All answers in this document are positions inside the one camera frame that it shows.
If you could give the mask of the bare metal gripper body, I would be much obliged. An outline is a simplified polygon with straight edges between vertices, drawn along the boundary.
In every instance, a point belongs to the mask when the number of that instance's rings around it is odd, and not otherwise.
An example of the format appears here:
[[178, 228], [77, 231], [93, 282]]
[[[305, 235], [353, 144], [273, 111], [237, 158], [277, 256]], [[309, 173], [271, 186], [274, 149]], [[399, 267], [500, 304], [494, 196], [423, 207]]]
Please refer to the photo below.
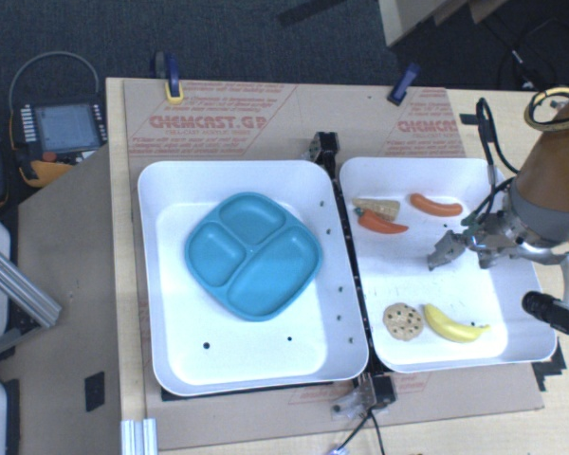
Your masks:
[[462, 220], [462, 236], [468, 249], [480, 257], [527, 257], [531, 231], [512, 209], [495, 213], [471, 213]]

